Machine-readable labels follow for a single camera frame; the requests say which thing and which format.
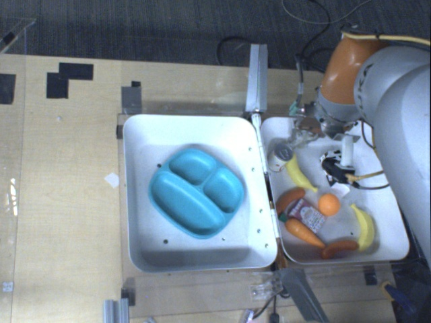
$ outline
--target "black tape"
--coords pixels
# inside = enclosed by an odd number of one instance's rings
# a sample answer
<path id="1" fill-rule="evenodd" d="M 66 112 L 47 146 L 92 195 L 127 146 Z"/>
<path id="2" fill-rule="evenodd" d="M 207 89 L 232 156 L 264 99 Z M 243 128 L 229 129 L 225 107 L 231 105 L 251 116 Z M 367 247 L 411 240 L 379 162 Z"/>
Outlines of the black tape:
<path id="1" fill-rule="evenodd" d="M 46 74 L 46 98 L 68 98 L 69 80 L 63 79 L 59 73 Z"/>
<path id="2" fill-rule="evenodd" d="M 60 62 L 61 79 L 93 80 L 93 69 L 91 64 Z"/>
<path id="3" fill-rule="evenodd" d="M 116 130 L 116 134 L 117 134 L 117 140 L 123 140 L 123 125 L 118 124 L 117 125 L 117 130 Z"/>
<path id="4" fill-rule="evenodd" d="M 374 266 L 364 266 L 364 277 L 365 277 L 365 284 L 367 286 L 375 286 L 377 285 L 377 275 L 376 275 L 376 269 Z"/>
<path id="5" fill-rule="evenodd" d="M 14 39 L 15 39 L 15 34 L 13 34 L 12 31 L 3 37 L 3 41 L 6 45 L 11 44 Z"/>
<path id="6" fill-rule="evenodd" d="M 15 74 L 0 74 L 0 104 L 12 104 L 15 96 Z"/>
<path id="7" fill-rule="evenodd" d="M 135 290 L 122 288 L 121 289 L 121 299 L 128 299 L 129 300 L 129 306 L 135 306 L 135 304 L 136 304 Z"/>

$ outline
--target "white sticker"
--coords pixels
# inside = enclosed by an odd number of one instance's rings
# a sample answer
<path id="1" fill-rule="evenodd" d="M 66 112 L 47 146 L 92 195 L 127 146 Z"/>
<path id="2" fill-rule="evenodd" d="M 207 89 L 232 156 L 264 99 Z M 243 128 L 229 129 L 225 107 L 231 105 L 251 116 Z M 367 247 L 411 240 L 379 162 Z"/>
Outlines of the white sticker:
<path id="1" fill-rule="evenodd" d="M 349 193 L 350 187 L 346 186 L 345 184 L 336 182 L 331 187 L 331 190 L 333 190 L 334 194 L 337 195 L 339 198 L 342 198 Z"/>
<path id="2" fill-rule="evenodd" d="M 107 181 L 113 188 L 116 188 L 120 185 L 119 175 L 111 172 L 107 177 L 105 177 L 105 181 Z"/>
<path id="3" fill-rule="evenodd" d="M 13 282 L 3 283 L 3 292 L 12 292 L 13 291 Z"/>

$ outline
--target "gray carpet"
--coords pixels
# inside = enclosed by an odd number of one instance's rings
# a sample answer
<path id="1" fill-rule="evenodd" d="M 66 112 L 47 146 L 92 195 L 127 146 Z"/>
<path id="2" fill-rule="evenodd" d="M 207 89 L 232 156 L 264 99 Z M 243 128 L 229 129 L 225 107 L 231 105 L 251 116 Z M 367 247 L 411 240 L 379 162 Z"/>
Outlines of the gray carpet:
<path id="1" fill-rule="evenodd" d="M 365 0 L 317 1 L 336 20 Z M 326 19 L 305 0 L 286 0 L 286 7 L 305 19 Z M 214 65 L 219 41 L 238 36 L 268 44 L 273 68 L 294 68 L 294 54 L 323 28 L 291 18 L 281 0 L 0 0 L 0 20 L 7 17 L 37 19 L 30 54 Z M 331 25 L 308 51 L 333 48 L 346 23 L 429 38 L 430 0 L 374 0 Z M 246 65 L 246 47 L 237 48 L 224 44 L 220 62 Z M 325 66 L 329 55 L 314 61 Z"/>

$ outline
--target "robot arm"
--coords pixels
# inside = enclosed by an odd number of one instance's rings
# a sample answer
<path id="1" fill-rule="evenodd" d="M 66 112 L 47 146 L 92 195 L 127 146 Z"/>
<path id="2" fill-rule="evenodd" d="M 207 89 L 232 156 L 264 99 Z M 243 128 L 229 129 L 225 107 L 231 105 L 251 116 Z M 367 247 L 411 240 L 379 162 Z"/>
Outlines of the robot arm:
<path id="1" fill-rule="evenodd" d="M 430 53 L 344 38 L 314 107 L 335 138 L 359 118 L 373 127 L 376 152 L 428 264 L 430 231 Z"/>

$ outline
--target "blue divided plate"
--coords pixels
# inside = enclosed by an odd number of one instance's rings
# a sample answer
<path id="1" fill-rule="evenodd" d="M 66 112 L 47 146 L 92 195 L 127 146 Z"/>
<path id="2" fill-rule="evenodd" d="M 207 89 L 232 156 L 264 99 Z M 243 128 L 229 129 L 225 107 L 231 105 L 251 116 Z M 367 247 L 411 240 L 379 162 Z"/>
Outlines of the blue divided plate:
<path id="1" fill-rule="evenodd" d="M 222 231 L 244 199 L 244 187 L 224 164 L 200 149 L 173 155 L 153 176 L 150 200 L 172 224 L 195 238 Z"/>

